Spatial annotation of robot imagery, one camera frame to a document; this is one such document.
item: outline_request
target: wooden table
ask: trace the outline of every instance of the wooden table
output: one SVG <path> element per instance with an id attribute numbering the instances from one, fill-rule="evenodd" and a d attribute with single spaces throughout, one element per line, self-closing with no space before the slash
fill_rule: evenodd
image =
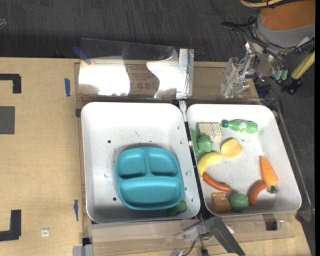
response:
<path id="1" fill-rule="evenodd" d="M 71 256 L 73 246 L 82 244 L 77 63 L 78 59 L 0 58 L 0 74 L 19 74 L 22 80 L 21 93 L 13 93 L 11 81 L 0 80 L 0 106 L 15 107 L 14 134 L 0 134 L 0 231 L 9 230 L 11 210 L 21 210 L 21 236 L 0 241 L 0 255 Z M 194 84 L 220 86 L 217 77 L 223 78 L 224 67 L 225 63 L 196 62 Z M 70 81 L 70 96 L 65 79 Z M 247 255 L 310 255 L 301 224 L 293 216 L 290 221 L 293 237 L 240 246 Z M 42 236 L 42 229 L 49 229 L 49 236 Z M 226 252 L 221 245 L 207 249 L 215 255 Z M 171 254 L 172 250 L 139 255 Z M 201 255 L 199 247 L 189 255 Z"/>

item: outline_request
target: white plastic tray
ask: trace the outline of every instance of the white plastic tray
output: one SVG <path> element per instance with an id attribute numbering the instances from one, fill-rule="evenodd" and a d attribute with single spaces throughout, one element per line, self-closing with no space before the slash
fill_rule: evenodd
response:
<path id="1" fill-rule="evenodd" d="M 92 102 L 81 111 L 86 209 L 96 223 L 190 219 L 200 199 L 183 116 L 166 103 Z M 177 158 L 187 210 L 169 217 L 164 211 L 127 208 L 117 192 L 115 164 L 126 149 L 160 147 Z"/>
<path id="2" fill-rule="evenodd" d="M 223 138 L 215 140 L 212 150 L 221 153 L 220 148 L 224 140 L 237 139 L 243 147 L 243 152 L 235 158 L 212 163 L 206 172 L 217 181 L 231 186 L 232 193 L 249 195 L 256 181 L 262 180 L 260 156 L 264 156 L 272 166 L 278 179 L 276 194 L 263 190 L 257 198 L 255 206 L 249 206 L 241 213 L 215 213 L 212 210 L 212 193 L 220 192 L 201 180 L 205 204 L 209 211 L 221 217 L 268 214 L 280 212 L 294 212 L 301 206 L 302 199 L 293 174 L 288 155 L 280 135 L 274 114 L 262 105 L 240 104 L 194 104 L 187 109 L 190 129 L 196 129 L 200 122 L 221 123 L 223 119 L 244 119 L 258 123 L 258 132 L 248 134 L 236 132 L 230 128 L 221 128 Z"/>

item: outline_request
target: yellow cable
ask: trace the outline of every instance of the yellow cable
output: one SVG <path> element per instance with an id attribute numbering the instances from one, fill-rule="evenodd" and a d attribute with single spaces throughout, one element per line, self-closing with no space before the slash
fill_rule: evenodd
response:
<path id="1" fill-rule="evenodd" d="M 313 63 L 315 63 L 315 52 L 308 54 L 303 61 L 292 71 L 291 76 L 294 79 L 299 79 L 307 70 L 311 67 Z"/>
<path id="2" fill-rule="evenodd" d="M 248 7 L 254 7 L 254 8 L 259 8 L 259 7 L 265 7 L 265 6 L 271 6 L 274 4 L 277 4 L 279 2 L 282 2 L 283 0 L 269 0 L 265 2 L 248 2 L 245 0 L 239 0 L 243 5 L 248 6 Z"/>

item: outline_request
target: label on bottle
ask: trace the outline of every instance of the label on bottle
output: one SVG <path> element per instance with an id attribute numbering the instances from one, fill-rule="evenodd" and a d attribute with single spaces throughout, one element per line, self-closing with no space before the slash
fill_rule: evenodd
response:
<path id="1" fill-rule="evenodd" d="M 239 132 L 240 133 L 245 133 L 247 131 L 247 123 L 246 122 L 241 122 L 239 125 Z"/>

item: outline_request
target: carrot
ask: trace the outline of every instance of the carrot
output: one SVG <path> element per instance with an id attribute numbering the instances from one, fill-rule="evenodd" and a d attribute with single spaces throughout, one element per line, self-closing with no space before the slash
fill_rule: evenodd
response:
<path id="1" fill-rule="evenodd" d="M 257 197 L 259 193 L 267 188 L 267 184 L 264 181 L 260 181 L 255 187 L 251 190 L 249 195 L 249 205 L 255 206 L 257 203 Z"/>
<path id="2" fill-rule="evenodd" d="M 206 172 L 203 173 L 202 178 L 205 181 L 205 183 L 207 183 L 209 186 L 213 187 L 216 190 L 220 190 L 222 192 L 229 192 L 231 190 L 231 187 L 229 185 L 214 180 Z"/>
<path id="3" fill-rule="evenodd" d="M 277 193 L 278 191 L 275 187 L 277 183 L 276 174 L 272 169 L 272 167 L 270 166 L 270 164 L 268 163 L 268 161 L 263 156 L 261 156 L 261 167 L 262 167 L 262 176 L 263 176 L 264 182 L 268 186 L 271 186 L 270 193 L 271 194 Z"/>

